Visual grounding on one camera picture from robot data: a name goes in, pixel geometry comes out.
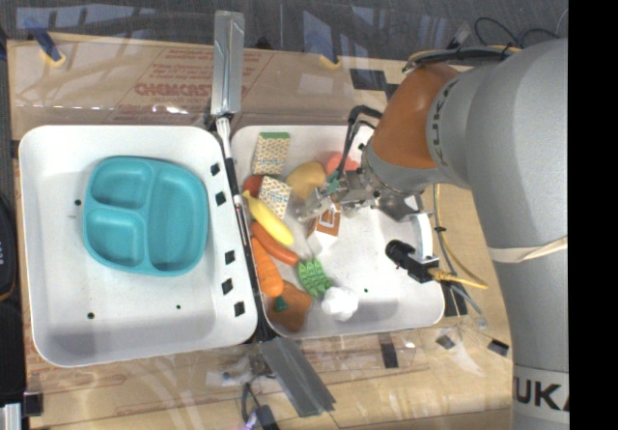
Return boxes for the white plastic tray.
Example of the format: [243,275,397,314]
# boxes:
[17,124,259,368]
[230,124,446,340]

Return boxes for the pink round toy food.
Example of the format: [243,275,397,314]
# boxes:
[325,151,361,177]

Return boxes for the brown bread with green leaf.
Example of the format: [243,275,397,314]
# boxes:
[267,279,314,334]

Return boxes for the brown cardboard board red print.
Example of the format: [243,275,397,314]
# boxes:
[5,31,514,430]

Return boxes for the thin black and white rod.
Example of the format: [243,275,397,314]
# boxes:
[214,116,266,343]

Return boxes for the yellow potato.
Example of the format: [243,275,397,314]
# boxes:
[285,160,327,202]

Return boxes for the orange carrot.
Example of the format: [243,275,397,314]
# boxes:
[249,237,285,299]

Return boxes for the orange sausage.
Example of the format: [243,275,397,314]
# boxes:
[249,220,300,268]

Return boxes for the green toy vegetable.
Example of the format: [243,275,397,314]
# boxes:
[296,257,335,300]

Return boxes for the black block with thin wires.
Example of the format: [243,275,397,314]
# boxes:
[253,404,280,430]

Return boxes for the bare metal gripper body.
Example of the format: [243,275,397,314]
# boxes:
[332,170,424,222]

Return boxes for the orange and white carton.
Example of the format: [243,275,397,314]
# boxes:
[305,204,343,258]

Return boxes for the yellow patterned carton green top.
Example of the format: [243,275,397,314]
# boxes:
[250,131,292,177]

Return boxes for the black cylinder on white bracket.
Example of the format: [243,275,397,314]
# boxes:
[384,210,441,284]

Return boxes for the blue divided plate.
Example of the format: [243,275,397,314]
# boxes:
[81,156,211,278]

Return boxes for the yellow banana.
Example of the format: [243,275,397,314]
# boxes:
[241,189,295,247]

